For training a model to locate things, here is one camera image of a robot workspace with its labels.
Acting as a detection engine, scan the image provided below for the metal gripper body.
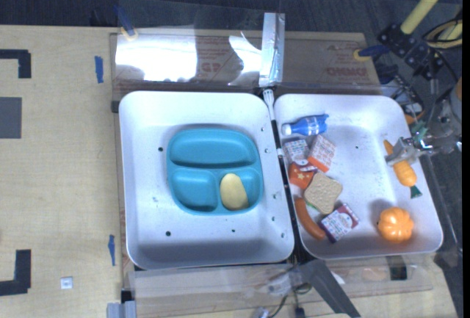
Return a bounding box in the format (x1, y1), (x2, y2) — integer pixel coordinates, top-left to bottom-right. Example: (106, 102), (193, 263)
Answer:
(421, 100), (463, 157)

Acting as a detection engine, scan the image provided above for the orange carrot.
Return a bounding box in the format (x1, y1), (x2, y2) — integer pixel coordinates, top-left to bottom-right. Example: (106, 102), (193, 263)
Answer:
(383, 139), (424, 200)

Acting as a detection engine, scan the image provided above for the white plastic tray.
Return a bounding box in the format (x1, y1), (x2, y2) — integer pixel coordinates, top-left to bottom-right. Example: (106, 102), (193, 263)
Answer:
(117, 90), (296, 271)
(273, 93), (444, 261)

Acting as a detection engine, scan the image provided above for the orange pumpkin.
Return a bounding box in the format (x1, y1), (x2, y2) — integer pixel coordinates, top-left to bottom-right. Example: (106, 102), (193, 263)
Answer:
(376, 206), (415, 245)

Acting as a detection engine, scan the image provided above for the orange and white carton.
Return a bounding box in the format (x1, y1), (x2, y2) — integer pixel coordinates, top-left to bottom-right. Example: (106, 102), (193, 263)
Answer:
(307, 134), (337, 173)

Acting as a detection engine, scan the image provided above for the brown bread slice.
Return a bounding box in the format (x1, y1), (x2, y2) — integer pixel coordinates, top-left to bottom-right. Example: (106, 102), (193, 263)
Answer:
(303, 172), (344, 215)

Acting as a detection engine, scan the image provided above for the maroon and white carton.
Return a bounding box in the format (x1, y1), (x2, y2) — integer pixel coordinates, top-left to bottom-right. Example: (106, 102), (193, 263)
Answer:
(319, 203), (361, 245)

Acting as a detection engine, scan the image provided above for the blue plastic bottle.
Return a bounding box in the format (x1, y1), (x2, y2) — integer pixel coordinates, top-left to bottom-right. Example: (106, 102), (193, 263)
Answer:
(281, 113), (330, 137)

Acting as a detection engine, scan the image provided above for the orange packet with yellow star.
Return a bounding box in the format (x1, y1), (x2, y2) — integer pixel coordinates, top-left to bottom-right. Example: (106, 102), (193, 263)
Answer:
(287, 159), (318, 190)

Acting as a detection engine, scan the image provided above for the white carton with colourful print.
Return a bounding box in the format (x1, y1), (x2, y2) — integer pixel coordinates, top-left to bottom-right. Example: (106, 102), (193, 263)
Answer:
(281, 138), (311, 165)

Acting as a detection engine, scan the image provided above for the orange sausage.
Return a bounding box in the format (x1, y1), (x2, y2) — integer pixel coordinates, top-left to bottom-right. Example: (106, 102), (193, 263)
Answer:
(294, 196), (328, 241)

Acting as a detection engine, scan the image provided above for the yellow potato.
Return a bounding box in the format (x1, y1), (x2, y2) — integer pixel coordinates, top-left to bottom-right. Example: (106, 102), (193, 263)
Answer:
(219, 172), (250, 212)

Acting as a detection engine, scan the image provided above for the blue divided plate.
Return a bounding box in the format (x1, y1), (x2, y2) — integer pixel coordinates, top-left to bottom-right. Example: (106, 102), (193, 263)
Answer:
(165, 127), (264, 216)

